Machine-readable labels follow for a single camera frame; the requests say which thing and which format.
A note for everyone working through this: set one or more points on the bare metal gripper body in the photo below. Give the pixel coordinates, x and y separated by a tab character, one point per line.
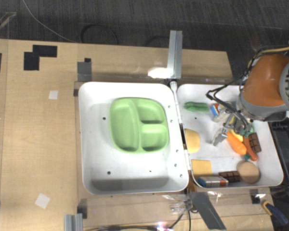
236	121

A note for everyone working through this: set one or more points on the dark orange carrot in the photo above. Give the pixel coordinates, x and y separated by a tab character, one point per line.
251	151

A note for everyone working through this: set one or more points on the yellow banana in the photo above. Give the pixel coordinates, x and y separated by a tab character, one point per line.
238	136

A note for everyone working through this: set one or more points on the white plastic tray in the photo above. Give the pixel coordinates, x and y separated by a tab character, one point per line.
207	126
98	153

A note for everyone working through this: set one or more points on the green divided plate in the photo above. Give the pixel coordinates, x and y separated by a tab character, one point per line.
125	126

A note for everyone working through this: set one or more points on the round tan biscuit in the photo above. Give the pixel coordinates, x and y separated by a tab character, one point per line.
249	172

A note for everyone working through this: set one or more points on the pale yellow bread roll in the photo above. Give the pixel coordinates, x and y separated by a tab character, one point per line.
192	141

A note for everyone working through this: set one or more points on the brown chocolate bar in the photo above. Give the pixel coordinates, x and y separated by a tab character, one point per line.
230	176
254	142

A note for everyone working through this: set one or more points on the blue white red small carton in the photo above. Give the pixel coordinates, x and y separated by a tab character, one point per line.
214	110

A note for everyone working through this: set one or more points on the light orange carrot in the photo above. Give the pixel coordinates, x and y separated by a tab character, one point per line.
237	144

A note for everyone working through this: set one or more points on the green pea pod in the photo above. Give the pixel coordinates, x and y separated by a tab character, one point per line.
196	106

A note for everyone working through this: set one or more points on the yellow cheese slice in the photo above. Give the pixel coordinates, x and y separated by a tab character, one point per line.
201	167

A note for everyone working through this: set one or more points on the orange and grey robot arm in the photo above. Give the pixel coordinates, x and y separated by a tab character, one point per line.
267	80

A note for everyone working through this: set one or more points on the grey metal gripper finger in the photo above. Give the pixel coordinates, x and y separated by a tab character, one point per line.
219	137

